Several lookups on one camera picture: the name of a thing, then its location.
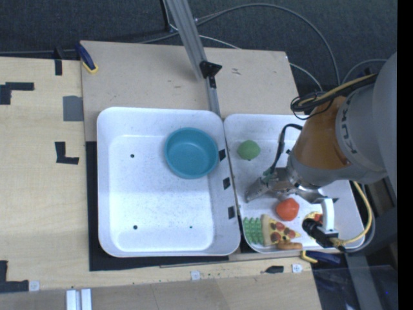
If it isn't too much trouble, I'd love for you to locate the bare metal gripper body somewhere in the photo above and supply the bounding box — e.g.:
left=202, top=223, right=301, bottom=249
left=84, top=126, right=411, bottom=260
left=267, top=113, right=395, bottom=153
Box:
left=267, top=167, right=323, bottom=203

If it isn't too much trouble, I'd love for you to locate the orange-red toy tomato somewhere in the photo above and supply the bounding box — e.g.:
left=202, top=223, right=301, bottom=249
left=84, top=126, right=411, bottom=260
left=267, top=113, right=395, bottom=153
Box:
left=275, top=197, right=301, bottom=222

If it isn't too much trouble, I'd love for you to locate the toy pizza slice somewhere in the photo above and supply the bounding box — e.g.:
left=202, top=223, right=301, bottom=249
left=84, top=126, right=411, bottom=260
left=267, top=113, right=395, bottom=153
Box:
left=260, top=213, right=302, bottom=248

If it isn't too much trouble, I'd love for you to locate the yellow and red toy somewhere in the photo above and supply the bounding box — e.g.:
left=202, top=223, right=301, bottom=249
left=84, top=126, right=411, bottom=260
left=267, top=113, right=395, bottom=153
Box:
left=304, top=211, right=324, bottom=226

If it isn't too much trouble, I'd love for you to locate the green toy pea pod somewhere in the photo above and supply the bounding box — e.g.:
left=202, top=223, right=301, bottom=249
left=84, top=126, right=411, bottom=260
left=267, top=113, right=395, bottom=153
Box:
left=242, top=216, right=265, bottom=246

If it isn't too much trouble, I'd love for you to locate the green round toy fruit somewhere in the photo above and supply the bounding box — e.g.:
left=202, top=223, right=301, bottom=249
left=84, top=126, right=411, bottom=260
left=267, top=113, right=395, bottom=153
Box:
left=236, top=139, right=261, bottom=162

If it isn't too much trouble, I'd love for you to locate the brown toy pretzel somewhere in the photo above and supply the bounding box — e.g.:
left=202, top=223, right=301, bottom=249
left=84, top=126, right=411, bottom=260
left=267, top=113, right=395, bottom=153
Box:
left=276, top=240, right=303, bottom=251

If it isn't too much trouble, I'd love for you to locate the white plastic tray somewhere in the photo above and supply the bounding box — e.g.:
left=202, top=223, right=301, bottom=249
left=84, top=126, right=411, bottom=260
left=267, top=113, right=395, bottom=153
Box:
left=96, top=106, right=242, bottom=258
left=223, top=113, right=367, bottom=254

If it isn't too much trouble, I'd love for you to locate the blue bowl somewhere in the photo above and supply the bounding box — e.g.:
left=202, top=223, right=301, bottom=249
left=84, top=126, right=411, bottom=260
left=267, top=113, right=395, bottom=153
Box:
left=164, top=127, right=221, bottom=180

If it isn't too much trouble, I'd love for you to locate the pale wood board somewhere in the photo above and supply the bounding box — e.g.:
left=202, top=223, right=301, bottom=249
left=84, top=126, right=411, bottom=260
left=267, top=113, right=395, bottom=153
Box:
left=79, top=40, right=348, bottom=269

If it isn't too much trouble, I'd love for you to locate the black cylinder on white bracket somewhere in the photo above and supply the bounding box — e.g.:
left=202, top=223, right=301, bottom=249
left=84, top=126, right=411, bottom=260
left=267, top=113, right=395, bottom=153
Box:
left=301, top=197, right=340, bottom=249

